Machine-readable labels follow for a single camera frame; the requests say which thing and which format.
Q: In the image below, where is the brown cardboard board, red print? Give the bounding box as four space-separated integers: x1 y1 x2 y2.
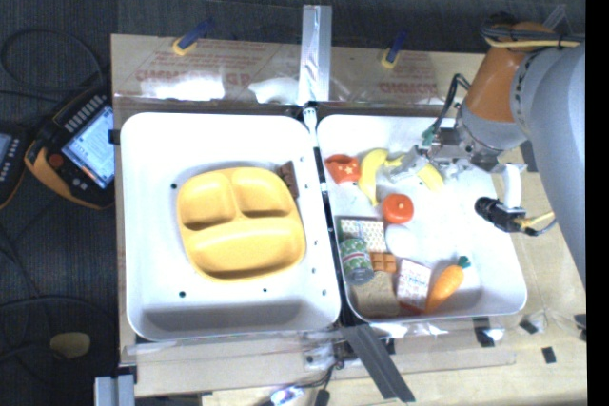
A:
109 32 543 398

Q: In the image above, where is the checkered packet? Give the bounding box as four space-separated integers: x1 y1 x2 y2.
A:
338 217 387 254

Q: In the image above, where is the green and white can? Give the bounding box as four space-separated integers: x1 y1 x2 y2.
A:
339 236 376 286

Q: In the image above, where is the white egg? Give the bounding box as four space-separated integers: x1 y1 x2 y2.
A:
384 224 419 256

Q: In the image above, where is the yellow banana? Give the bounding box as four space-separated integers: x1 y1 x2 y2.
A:
417 162 445 193
357 147 405 207

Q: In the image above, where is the brown bread slice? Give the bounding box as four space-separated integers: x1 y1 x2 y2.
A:
350 271 402 319

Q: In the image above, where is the orange carrot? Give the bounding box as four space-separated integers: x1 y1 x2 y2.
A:
424 255 472 315

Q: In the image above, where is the yellow divided plate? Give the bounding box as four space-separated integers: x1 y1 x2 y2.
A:
175 165 307 282

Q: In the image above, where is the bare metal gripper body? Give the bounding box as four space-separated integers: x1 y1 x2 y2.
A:
424 126 501 173

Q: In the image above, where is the white and red carton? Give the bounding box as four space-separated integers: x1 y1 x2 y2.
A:
396 258 433 313

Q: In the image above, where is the orange cup with star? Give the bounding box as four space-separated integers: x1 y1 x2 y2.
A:
324 153 362 185

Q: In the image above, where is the white plastic tray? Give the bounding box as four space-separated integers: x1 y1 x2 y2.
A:
119 111 343 342
316 113 528 324

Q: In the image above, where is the black cylinder on white bracket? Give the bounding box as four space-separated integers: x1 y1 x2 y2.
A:
474 162 528 234

